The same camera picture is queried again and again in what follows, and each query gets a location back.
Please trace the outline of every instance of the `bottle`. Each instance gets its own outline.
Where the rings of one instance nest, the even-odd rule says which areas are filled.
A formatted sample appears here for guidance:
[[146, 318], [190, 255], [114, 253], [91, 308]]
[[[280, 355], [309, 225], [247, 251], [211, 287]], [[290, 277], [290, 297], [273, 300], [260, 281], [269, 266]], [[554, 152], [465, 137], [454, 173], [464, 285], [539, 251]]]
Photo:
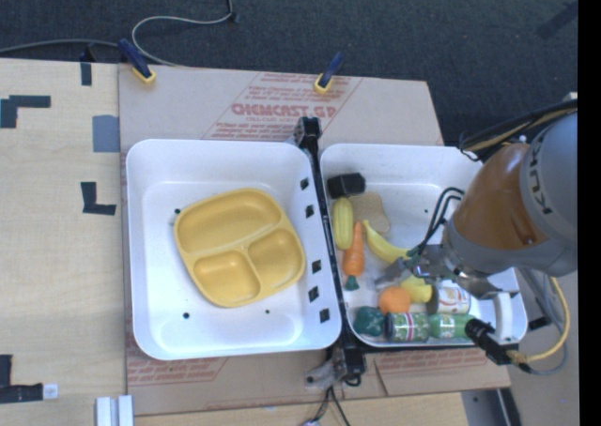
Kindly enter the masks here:
[[448, 312], [467, 314], [470, 312], [471, 295], [458, 286], [439, 286], [432, 291], [432, 297], [425, 304], [428, 314]]
[[471, 314], [449, 314], [438, 312], [428, 316], [430, 335], [438, 339], [468, 338], [466, 324], [474, 319]]
[[384, 335], [389, 342], [426, 342], [430, 337], [428, 316], [424, 312], [389, 312]]

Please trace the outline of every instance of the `cardboard sheet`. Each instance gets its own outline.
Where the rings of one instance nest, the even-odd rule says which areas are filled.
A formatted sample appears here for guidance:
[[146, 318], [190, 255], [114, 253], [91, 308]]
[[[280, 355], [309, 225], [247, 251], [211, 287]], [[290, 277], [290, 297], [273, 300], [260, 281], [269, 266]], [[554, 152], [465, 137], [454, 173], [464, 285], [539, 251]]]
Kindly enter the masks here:
[[[426, 83], [334, 77], [327, 95], [313, 91], [316, 76], [270, 72], [154, 67], [143, 84], [119, 69], [124, 267], [129, 273], [125, 158], [144, 139], [283, 141], [302, 116], [320, 118], [321, 148], [338, 143], [442, 145]], [[128, 392], [137, 415], [312, 403], [304, 372], [324, 351], [162, 362], [147, 357], [131, 332], [127, 293]], [[509, 386], [505, 368], [475, 348], [368, 355], [367, 372], [346, 399], [378, 398]]]

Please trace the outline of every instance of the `black tape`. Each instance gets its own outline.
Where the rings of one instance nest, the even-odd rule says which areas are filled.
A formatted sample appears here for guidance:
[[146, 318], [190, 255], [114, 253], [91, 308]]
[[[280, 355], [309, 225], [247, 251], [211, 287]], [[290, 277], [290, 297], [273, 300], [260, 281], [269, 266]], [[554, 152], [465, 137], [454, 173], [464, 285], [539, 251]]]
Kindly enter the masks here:
[[578, 17], [578, 1], [568, 4], [562, 11], [536, 29], [539, 38], [549, 39]]
[[12, 355], [0, 355], [0, 388], [10, 384], [10, 367]]
[[17, 127], [17, 108], [9, 99], [0, 99], [0, 128], [15, 129]]
[[82, 182], [82, 195], [84, 196], [84, 213], [88, 214], [103, 214], [106, 216], [114, 216], [116, 205], [99, 205], [96, 204], [96, 183]]
[[87, 62], [80, 63], [82, 72], [82, 85], [92, 85], [92, 65]]
[[17, 127], [17, 108], [49, 108], [50, 104], [50, 96], [8, 96], [8, 99], [0, 99], [0, 128]]
[[44, 399], [44, 385], [37, 383], [31, 386], [4, 386], [0, 388], [0, 404], [28, 403]]
[[8, 96], [15, 107], [50, 107], [50, 96]]

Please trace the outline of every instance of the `white tray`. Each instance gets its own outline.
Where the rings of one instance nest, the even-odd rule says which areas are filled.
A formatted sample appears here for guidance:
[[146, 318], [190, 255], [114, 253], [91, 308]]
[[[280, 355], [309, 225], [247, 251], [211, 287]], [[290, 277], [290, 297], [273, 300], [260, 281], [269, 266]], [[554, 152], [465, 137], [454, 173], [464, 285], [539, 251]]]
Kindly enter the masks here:
[[[157, 359], [323, 349], [340, 335], [328, 246], [307, 156], [287, 143], [147, 140], [127, 156], [133, 334]], [[209, 303], [178, 252], [176, 209], [238, 188], [269, 193], [289, 217], [306, 270], [284, 291], [238, 308]], [[307, 207], [313, 214], [307, 217]]]
[[[329, 177], [348, 173], [361, 173], [366, 191], [378, 193], [382, 198], [391, 229], [385, 237], [394, 245], [412, 248], [424, 239], [432, 212], [439, 195], [447, 187], [465, 189], [481, 167], [454, 147], [417, 145], [332, 145], [320, 157], [324, 187]], [[455, 207], [450, 203], [449, 214]], [[440, 243], [440, 231], [429, 241]], [[342, 253], [338, 264], [342, 264]], [[366, 252], [365, 271], [359, 277], [357, 291], [344, 291], [347, 318], [352, 325], [355, 312], [361, 306], [377, 306], [378, 293], [374, 281], [386, 266], [375, 255]], [[489, 280], [506, 291], [518, 291], [516, 273], [508, 269], [491, 276]], [[512, 339], [519, 342], [526, 334], [527, 315], [521, 295], [511, 299], [513, 310]], [[423, 305], [412, 305], [411, 311], [424, 311]], [[472, 298], [470, 314], [495, 326], [495, 309], [491, 300]], [[383, 336], [363, 336], [361, 341], [375, 347], [431, 347], [464, 345], [468, 340], [438, 340], [427, 342], [388, 342]]]

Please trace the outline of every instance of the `toy orange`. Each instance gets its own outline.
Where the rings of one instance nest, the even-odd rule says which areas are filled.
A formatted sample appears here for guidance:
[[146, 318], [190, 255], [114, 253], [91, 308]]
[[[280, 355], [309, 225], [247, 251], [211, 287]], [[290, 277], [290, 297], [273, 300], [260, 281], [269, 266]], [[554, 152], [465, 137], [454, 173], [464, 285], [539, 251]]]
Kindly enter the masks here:
[[384, 289], [378, 298], [378, 307], [383, 314], [389, 312], [408, 312], [411, 305], [411, 296], [407, 289], [399, 286], [389, 286]]

